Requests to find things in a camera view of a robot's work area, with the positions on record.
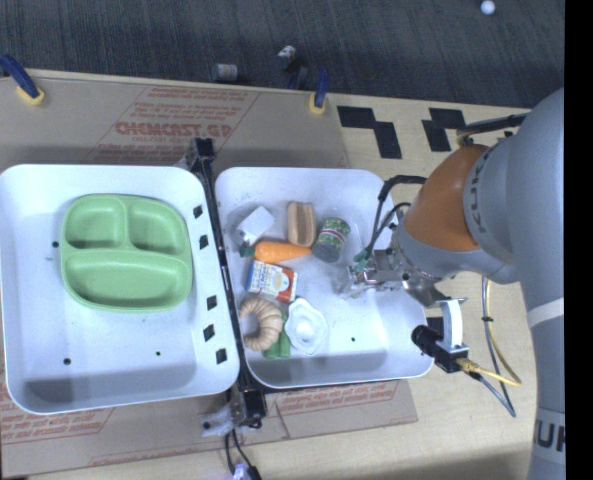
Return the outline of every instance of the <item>carrot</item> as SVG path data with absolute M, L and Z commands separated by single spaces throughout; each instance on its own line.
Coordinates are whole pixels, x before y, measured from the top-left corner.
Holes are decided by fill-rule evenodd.
M 258 242 L 254 247 L 254 258 L 263 263 L 280 263 L 311 254 L 311 247 L 287 242 Z

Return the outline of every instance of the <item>robotic arm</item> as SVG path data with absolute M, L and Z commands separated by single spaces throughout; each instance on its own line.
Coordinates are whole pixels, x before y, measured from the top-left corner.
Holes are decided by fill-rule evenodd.
M 350 268 L 354 285 L 402 285 L 426 307 L 444 303 L 434 285 L 458 272 L 520 283 L 538 379 L 528 480 L 566 477 L 563 113 L 561 89 L 516 135 L 463 145 L 424 183 L 387 251 Z

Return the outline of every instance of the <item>white ball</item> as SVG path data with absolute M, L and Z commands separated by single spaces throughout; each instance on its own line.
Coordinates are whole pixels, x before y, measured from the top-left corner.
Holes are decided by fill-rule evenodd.
M 496 4 L 491 0 L 483 0 L 483 2 L 480 4 L 480 10 L 483 14 L 489 16 L 490 14 L 494 14 L 494 11 L 496 10 Z

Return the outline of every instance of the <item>orange toy carrot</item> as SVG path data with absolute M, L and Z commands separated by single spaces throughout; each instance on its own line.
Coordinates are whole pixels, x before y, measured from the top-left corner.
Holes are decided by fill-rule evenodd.
M 243 246 L 240 249 L 241 256 L 254 255 L 258 261 L 263 263 L 280 263 L 293 260 L 311 254 L 311 247 L 294 245 L 288 242 L 258 242 L 255 247 Z

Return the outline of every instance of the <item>white plastic tray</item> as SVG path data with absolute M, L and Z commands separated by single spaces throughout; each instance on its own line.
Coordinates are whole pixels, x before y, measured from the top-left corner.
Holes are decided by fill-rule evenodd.
M 195 277 L 181 304 L 161 312 L 119 313 L 82 306 L 67 293 L 55 242 L 69 204 L 95 193 L 157 198 L 184 217 Z M 187 171 L 8 169 L 0 176 L 0 281 L 7 384 L 27 411 L 208 395 L 236 381 L 240 362 L 207 202 L 202 185 Z
M 427 321 L 422 306 L 406 292 L 368 290 L 347 300 L 338 296 L 347 266 L 370 239 L 382 186 L 383 180 L 375 174 L 356 169 L 236 167 L 216 180 L 237 307 L 250 296 L 244 288 L 250 260 L 238 254 L 236 227 L 259 205 L 276 218 L 266 233 L 270 238 L 286 239 L 290 201 L 311 203 L 319 226 L 324 218 L 335 216 L 351 227 L 337 263 L 324 263 L 311 255 L 282 263 L 298 273 L 296 295 L 323 313 L 329 332 L 311 356 L 292 348 L 290 358 L 269 360 L 261 352 L 246 349 L 251 373 L 264 385 L 293 388 L 417 377 L 433 364 L 411 341 L 412 330 Z M 388 198 L 383 215 L 392 207 Z M 376 248 L 387 247 L 389 239 L 386 231 Z M 256 325 L 251 318 L 240 320 L 243 335 L 255 332 Z

